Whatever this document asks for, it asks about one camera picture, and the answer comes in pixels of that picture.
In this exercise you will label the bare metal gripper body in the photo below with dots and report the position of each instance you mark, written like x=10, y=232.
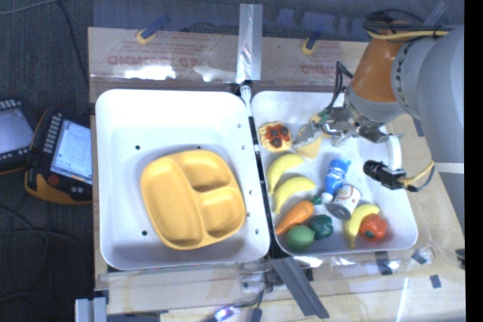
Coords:
x=349, y=124

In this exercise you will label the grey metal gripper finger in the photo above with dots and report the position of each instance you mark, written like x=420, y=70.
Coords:
x=339, y=140
x=308, y=132

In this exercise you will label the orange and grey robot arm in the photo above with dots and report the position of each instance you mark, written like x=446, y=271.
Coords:
x=426, y=86

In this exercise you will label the yellow cheese wedge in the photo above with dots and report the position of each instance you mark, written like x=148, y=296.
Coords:
x=311, y=150

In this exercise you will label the blue and white bottle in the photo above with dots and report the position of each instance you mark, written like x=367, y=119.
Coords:
x=336, y=177

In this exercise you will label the yellow banana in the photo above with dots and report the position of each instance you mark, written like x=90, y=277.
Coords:
x=354, y=224
x=281, y=166
x=290, y=187

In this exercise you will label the white can with orange print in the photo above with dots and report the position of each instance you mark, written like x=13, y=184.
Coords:
x=346, y=201

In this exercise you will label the orange carrot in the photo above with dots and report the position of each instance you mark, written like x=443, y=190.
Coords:
x=296, y=216

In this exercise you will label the dark green broccoli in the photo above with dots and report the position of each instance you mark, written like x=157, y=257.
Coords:
x=322, y=227

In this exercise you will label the white plastic tray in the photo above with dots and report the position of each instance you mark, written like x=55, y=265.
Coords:
x=392, y=211
x=124, y=177

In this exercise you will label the orange bell pepper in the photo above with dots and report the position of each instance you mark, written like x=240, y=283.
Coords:
x=374, y=227

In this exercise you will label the green lime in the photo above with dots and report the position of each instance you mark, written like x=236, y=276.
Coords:
x=300, y=237

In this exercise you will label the yellow divided plate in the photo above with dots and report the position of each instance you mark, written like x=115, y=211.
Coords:
x=170, y=196

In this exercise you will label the brown cardboard board, red print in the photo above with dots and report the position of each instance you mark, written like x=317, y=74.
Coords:
x=158, y=56

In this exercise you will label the black cylinder on white bracket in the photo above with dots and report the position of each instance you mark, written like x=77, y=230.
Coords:
x=383, y=171

